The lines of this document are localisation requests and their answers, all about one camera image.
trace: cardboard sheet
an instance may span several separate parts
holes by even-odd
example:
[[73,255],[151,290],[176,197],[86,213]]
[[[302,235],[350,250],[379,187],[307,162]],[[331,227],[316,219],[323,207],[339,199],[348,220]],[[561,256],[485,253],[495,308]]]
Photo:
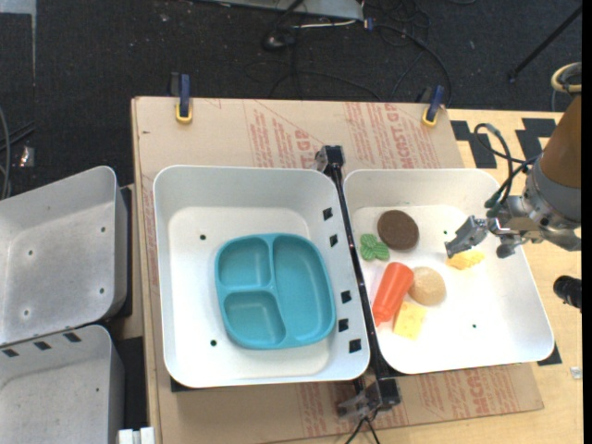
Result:
[[[193,121],[174,117],[175,99],[132,101],[136,180],[141,184],[144,322],[152,426],[159,442],[257,444],[350,433],[337,404],[351,383],[302,383],[173,392],[163,359],[152,184],[171,165],[311,167],[316,151],[339,144],[345,170],[463,167],[445,111],[433,128],[415,104],[193,99]],[[414,426],[543,408],[530,364],[402,376],[403,403],[375,428]]]

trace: hole in bin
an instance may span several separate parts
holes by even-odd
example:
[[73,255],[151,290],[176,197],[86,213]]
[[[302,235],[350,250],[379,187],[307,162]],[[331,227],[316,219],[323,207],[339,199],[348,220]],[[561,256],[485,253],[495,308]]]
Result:
[[350,340],[350,353],[360,351],[362,349],[362,341],[360,339]]
[[343,332],[344,330],[348,330],[350,328],[350,320],[349,319],[340,319],[338,321],[338,328],[339,328],[339,332]]
[[64,337],[68,339],[70,342],[82,342],[82,339],[78,337],[74,332],[67,332],[64,334]]
[[40,351],[47,351],[52,348],[51,345],[49,345],[47,342],[43,342],[42,340],[33,343],[35,344],[35,347],[37,347],[37,349],[39,349]]
[[9,359],[11,359],[12,357],[18,357],[19,353],[17,351],[13,351],[12,349],[6,349],[5,351],[2,351],[4,353],[4,355],[6,355]]

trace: brown cookie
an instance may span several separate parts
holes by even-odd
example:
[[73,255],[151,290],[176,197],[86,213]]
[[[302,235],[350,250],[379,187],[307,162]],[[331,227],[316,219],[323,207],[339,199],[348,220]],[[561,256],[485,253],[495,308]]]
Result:
[[378,219],[378,237],[389,248],[405,252],[419,241],[419,227],[408,214],[399,210],[385,212]]

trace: blue divided plate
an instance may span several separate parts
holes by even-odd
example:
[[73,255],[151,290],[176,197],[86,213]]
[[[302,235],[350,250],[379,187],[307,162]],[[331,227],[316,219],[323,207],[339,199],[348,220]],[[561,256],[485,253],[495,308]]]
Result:
[[309,345],[335,326],[325,262],[299,235],[228,241],[216,255],[216,290],[228,334],[248,349]]

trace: toy bread roll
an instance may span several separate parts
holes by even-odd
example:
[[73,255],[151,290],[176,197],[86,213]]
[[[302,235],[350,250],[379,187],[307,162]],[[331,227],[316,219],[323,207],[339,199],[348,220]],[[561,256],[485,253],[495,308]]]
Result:
[[438,271],[429,266],[417,266],[413,269],[413,284],[409,295],[424,306],[434,306],[444,301],[446,285]]

